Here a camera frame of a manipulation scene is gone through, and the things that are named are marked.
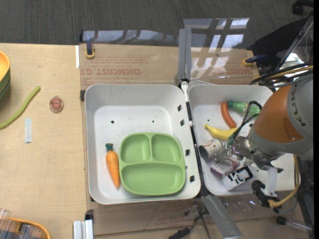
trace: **yellow banana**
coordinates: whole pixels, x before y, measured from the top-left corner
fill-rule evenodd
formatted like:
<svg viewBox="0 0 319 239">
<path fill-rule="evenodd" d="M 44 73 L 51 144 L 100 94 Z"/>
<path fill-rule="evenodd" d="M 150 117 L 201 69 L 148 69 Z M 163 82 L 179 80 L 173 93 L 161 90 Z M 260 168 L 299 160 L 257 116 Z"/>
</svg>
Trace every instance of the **yellow banana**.
<svg viewBox="0 0 319 239">
<path fill-rule="evenodd" d="M 210 134 L 214 138 L 217 138 L 217 139 L 220 139 L 220 140 L 227 140 L 228 137 L 230 137 L 231 134 L 237 130 L 237 127 L 231 128 L 231 129 L 228 129 L 228 130 L 221 130 L 219 128 L 215 128 L 215 127 L 209 126 L 207 124 L 205 124 L 205 128 L 210 132 Z"/>
</svg>

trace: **carrot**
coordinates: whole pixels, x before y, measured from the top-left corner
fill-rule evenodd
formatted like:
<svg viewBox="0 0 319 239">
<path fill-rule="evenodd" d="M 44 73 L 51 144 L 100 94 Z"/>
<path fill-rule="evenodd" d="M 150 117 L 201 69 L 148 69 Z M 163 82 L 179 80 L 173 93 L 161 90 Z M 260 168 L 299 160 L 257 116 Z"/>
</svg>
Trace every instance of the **carrot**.
<svg viewBox="0 0 319 239">
<path fill-rule="evenodd" d="M 236 122 L 232 119 L 232 117 L 229 114 L 227 102 L 222 102 L 220 104 L 220 108 L 221 108 L 221 114 L 223 115 L 223 118 L 224 118 L 225 122 L 227 123 L 227 125 L 230 128 L 237 127 Z"/>
<path fill-rule="evenodd" d="M 113 144 L 107 143 L 105 147 L 108 150 L 106 154 L 106 164 L 111 174 L 112 180 L 115 186 L 120 186 L 120 168 L 119 168 L 119 157 L 115 151 L 113 151 Z"/>
</svg>

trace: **green bowl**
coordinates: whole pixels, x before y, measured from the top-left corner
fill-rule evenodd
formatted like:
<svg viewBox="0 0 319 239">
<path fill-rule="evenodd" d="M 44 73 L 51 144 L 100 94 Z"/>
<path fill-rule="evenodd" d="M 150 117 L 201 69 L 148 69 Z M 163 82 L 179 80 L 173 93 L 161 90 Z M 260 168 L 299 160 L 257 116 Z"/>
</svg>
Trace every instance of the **green bowl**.
<svg viewBox="0 0 319 239">
<path fill-rule="evenodd" d="M 185 163 L 180 143 L 164 133 L 134 133 L 120 145 L 120 177 L 124 188 L 137 195 L 162 196 L 185 184 Z"/>
</svg>

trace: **white strip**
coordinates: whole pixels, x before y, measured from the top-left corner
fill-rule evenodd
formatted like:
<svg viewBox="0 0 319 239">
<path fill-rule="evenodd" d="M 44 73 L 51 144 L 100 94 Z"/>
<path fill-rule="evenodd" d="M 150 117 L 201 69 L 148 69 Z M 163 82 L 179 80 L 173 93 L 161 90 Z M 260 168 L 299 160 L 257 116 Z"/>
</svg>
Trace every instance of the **white strip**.
<svg viewBox="0 0 319 239">
<path fill-rule="evenodd" d="M 75 46 L 75 60 L 76 60 L 76 68 L 80 68 L 80 48 L 79 48 L 79 45 Z"/>
<path fill-rule="evenodd" d="M 24 120 L 24 143 L 32 142 L 32 131 L 31 131 L 31 118 L 25 118 Z"/>
</svg>

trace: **table surface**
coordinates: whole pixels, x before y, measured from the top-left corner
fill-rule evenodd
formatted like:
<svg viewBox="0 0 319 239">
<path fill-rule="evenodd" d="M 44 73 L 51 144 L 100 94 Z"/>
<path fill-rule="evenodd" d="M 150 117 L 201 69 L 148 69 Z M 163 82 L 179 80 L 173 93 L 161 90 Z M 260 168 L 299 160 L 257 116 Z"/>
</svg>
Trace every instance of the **table surface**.
<svg viewBox="0 0 319 239">
<path fill-rule="evenodd" d="M 72 238 L 73 222 L 84 220 L 87 211 L 80 73 L 75 49 L 71 45 L 0 43 L 0 50 L 11 62 L 10 87 L 0 100 L 0 122 L 14 114 L 36 86 L 41 87 L 23 114 L 0 129 L 0 208 L 10 210 L 15 218 L 42 224 L 52 239 Z M 49 109 L 54 96 L 64 102 L 60 113 Z M 30 143 L 24 143 L 25 118 L 32 119 Z M 294 218 L 303 219 L 299 206 Z M 269 238 L 269 234 L 307 238 L 307 234 L 289 227 L 274 226 L 273 218 L 236 224 L 245 238 Z M 222 238 L 216 225 L 207 226 L 213 238 Z M 177 230 L 130 232 L 105 238 L 168 238 Z M 198 222 L 188 238 L 206 236 Z"/>
</svg>

